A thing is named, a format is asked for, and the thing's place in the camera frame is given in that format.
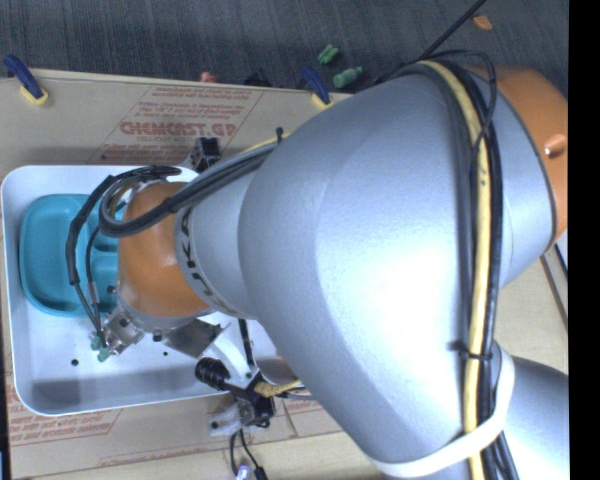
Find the black cylinder on white bracket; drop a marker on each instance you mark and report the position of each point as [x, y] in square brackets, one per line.
[212, 372]

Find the small red toy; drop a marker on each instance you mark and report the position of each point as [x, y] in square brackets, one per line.
[208, 76]

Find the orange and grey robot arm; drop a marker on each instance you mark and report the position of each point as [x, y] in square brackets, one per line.
[380, 228]

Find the blue divided plate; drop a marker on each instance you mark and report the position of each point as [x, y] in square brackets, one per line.
[45, 248]

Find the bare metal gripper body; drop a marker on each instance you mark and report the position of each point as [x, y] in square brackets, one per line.
[122, 333]

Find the white plastic tray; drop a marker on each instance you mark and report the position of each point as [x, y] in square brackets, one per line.
[55, 368]

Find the small orange toy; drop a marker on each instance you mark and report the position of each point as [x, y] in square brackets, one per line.
[483, 22]

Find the small green toy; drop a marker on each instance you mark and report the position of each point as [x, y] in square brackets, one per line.
[347, 77]
[327, 53]

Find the brown cardboard board red print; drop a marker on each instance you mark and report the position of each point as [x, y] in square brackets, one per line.
[80, 118]

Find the thin black and white rod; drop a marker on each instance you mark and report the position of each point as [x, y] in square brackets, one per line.
[245, 340]

